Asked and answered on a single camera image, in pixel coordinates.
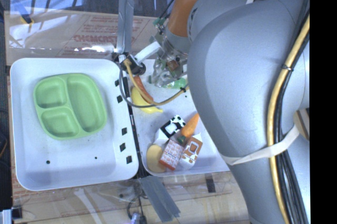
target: brown cylinder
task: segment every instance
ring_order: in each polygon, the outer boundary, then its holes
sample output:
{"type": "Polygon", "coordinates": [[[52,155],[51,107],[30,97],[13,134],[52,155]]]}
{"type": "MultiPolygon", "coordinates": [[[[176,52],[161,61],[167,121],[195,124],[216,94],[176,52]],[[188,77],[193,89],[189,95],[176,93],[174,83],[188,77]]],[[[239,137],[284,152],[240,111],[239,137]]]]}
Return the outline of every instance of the brown cylinder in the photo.
{"type": "Polygon", "coordinates": [[[175,0],[167,28],[174,35],[187,37],[187,20],[197,0],[175,0]]]}

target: banana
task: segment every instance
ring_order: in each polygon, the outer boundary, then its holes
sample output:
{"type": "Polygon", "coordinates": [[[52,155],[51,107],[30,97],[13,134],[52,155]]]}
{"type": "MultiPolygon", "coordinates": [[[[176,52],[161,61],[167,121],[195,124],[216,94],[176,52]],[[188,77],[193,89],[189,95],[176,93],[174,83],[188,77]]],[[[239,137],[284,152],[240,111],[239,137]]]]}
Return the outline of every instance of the banana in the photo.
{"type": "MultiPolygon", "coordinates": [[[[148,106],[149,104],[143,99],[140,92],[137,90],[136,87],[131,89],[131,99],[134,104],[138,106],[148,106]]],[[[158,109],[157,107],[149,107],[149,108],[140,108],[143,112],[146,113],[154,113],[154,112],[163,112],[162,109],[158,109]]]]}

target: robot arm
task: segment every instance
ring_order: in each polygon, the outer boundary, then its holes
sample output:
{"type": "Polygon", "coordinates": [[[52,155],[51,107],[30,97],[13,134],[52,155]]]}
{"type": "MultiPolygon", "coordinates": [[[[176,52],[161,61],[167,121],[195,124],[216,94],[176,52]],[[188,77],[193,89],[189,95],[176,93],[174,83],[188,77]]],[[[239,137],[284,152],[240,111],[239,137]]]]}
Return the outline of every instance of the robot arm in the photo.
{"type": "MultiPolygon", "coordinates": [[[[223,156],[278,143],[293,128],[293,114],[309,107],[308,12],[308,0],[176,0],[161,28],[153,80],[161,86],[188,69],[196,109],[223,156]]],[[[251,223],[310,223],[309,154],[299,135],[279,155],[229,166],[251,223]]]]}

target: yellow cable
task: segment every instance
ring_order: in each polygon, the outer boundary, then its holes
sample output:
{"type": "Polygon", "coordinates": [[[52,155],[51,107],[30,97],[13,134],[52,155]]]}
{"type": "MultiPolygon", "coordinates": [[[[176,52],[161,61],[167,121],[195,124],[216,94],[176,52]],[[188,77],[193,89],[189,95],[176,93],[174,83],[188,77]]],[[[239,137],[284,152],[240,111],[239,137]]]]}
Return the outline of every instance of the yellow cable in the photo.
{"type": "Polygon", "coordinates": [[[136,89],[139,91],[139,93],[142,95],[142,97],[147,101],[147,103],[149,104],[153,104],[153,105],[156,105],[156,106],[160,106],[160,105],[165,105],[169,102],[171,102],[172,100],[174,100],[175,98],[177,98],[178,96],[180,96],[182,93],[184,93],[183,90],[180,90],[178,93],[176,93],[175,95],[173,95],[172,97],[170,97],[169,99],[165,100],[165,101],[162,101],[162,102],[155,102],[153,100],[151,100],[140,88],[139,86],[137,85],[136,81],[134,80],[133,78],[133,74],[132,74],[132,71],[131,71],[131,68],[130,68],[130,65],[131,65],[131,62],[129,59],[125,59],[123,61],[124,65],[126,66],[126,69],[127,69],[127,73],[129,74],[130,76],[130,80],[131,82],[133,83],[133,85],[136,87],[136,89]]]}
{"type": "MultiPolygon", "coordinates": [[[[307,33],[309,32],[309,29],[310,29],[310,16],[308,16],[308,18],[306,19],[305,24],[303,25],[301,32],[299,36],[297,37],[296,42],[285,61],[286,66],[290,67],[294,63],[296,55],[298,54],[301,48],[301,45],[307,33]]],[[[286,79],[288,71],[289,70],[281,69],[281,72],[276,81],[275,87],[273,89],[273,92],[270,98],[268,114],[267,114],[267,144],[268,146],[271,146],[274,144],[274,131],[273,130],[274,130],[274,116],[275,116],[276,103],[277,103],[278,96],[280,94],[282,84],[286,79]]],[[[269,159],[270,159],[270,168],[271,168],[271,174],[272,174],[277,202],[279,203],[279,207],[280,207],[285,223],[289,224],[289,219],[285,211],[284,200],[281,195],[280,182],[279,182],[279,177],[278,177],[277,168],[276,168],[276,157],[272,157],[269,159]]]]}

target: carrot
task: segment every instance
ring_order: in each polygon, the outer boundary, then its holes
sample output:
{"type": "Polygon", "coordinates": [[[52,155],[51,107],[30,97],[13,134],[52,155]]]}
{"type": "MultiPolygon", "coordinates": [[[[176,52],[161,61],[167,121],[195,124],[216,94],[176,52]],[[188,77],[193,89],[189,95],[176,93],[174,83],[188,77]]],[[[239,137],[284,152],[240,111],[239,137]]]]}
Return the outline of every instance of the carrot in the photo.
{"type": "Polygon", "coordinates": [[[181,135],[185,136],[186,138],[190,138],[196,128],[196,125],[199,121],[199,114],[196,113],[193,117],[187,122],[187,124],[181,129],[181,135]]]}
{"type": "Polygon", "coordinates": [[[151,99],[153,101],[153,97],[151,97],[150,94],[146,91],[141,78],[139,76],[134,76],[133,79],[137,83],[138,87],[142,90],[142,92],[144,94],[146,94],[149,99],[151,99]]]}

